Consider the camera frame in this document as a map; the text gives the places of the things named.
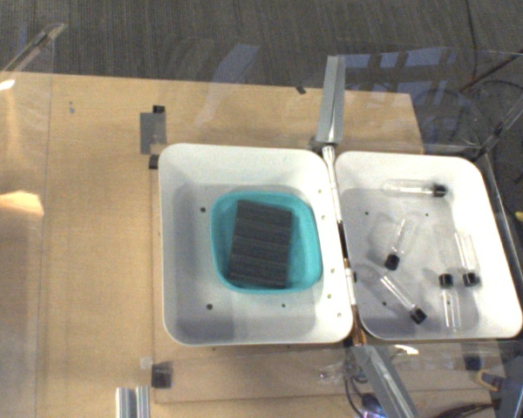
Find clear vial with black cap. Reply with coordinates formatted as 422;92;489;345
383;215;420;273
452;232;481;288
383;178;450;199
438;272;464;333
361;264;429;326

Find teal plastic bowl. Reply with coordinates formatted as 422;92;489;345
209;190;324;296

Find dark grey ribbed block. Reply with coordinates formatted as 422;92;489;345
225;199;295;290

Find white plastic tray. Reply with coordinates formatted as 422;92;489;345
156;142;355;348
332;150;523;343

